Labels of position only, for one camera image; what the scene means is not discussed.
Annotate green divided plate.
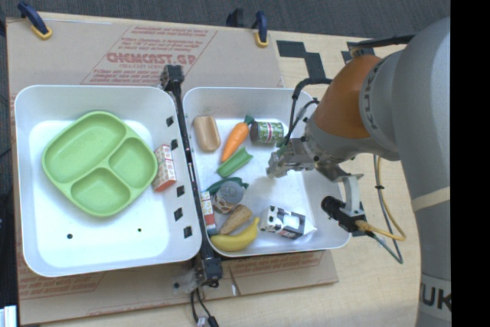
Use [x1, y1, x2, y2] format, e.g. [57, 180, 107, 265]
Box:
[41, 110, 159, 219]

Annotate red and white carton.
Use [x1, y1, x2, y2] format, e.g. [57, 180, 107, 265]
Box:
[200, 190, 219, 236]

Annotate black cylinder on white bracket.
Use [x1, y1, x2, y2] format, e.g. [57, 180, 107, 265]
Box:
[320, 172, 369, 235]

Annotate black block with thin wires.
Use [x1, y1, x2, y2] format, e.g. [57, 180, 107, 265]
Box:
[194, 255, 224, 287]
[159, 64, 186, 91]

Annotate green labelled can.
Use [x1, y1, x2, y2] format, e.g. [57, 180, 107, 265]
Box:
[249, 119, 286, 146]

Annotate green celery stick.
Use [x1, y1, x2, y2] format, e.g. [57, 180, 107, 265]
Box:
[216, 146, 254, 179]

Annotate yellow banana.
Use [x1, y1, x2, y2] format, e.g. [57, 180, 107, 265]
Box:
[209, 217, 261, 253]

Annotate thin black and white rod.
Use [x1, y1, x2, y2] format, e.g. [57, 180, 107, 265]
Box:
[171, 80, 211, 295]

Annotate tan toy bread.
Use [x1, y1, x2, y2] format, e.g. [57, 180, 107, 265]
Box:
[192, 115, 222, 153]

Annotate brown cardboard board red print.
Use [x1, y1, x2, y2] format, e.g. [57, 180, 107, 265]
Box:
[5, 11, 340, 326]

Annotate silver can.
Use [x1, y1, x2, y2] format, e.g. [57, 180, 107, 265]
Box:
[211, 180, 246, 215]

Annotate tan ice cream cone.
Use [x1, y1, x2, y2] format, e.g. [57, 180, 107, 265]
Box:
[218, 204, 254, 236]

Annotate orange carrot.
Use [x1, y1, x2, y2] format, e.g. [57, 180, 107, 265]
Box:
[220, 114, 256, 164]

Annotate small orange and white carton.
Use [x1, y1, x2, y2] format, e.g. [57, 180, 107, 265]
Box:
[154, 144, 175, 164]
[152, 159, 178, 193]

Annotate white plastic tray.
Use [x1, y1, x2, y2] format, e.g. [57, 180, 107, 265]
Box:
[14, 84, 204, 278]
[181, 87, 352, 258]

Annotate black and white milk carton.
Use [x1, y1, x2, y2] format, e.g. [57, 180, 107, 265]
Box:
[259, 204, 319, 241]

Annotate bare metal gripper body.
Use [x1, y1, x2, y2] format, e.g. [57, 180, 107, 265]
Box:
[283, 137, 327, 172]

